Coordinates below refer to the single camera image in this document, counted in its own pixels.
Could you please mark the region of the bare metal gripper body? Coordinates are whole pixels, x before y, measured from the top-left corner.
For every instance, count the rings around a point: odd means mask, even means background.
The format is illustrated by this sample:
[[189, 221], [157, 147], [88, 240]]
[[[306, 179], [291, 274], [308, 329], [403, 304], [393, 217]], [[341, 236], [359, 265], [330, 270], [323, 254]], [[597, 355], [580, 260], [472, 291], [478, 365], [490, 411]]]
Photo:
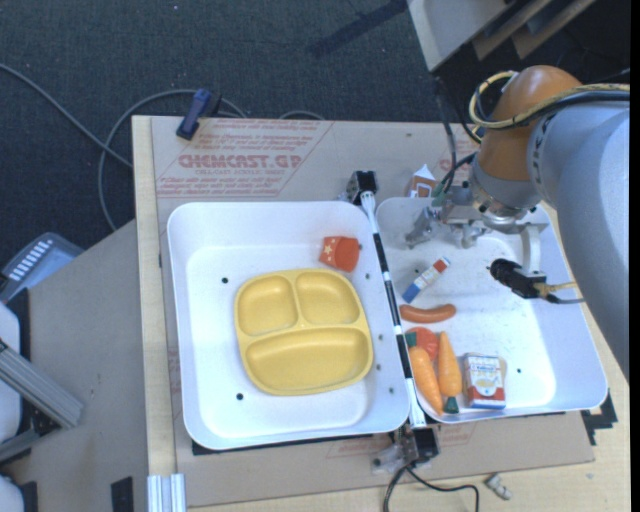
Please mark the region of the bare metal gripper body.
[[527, 213], [503, 204], [482, 188], [453, 186], [444, 196], [440, 219], [449, 226], [511, 233]]

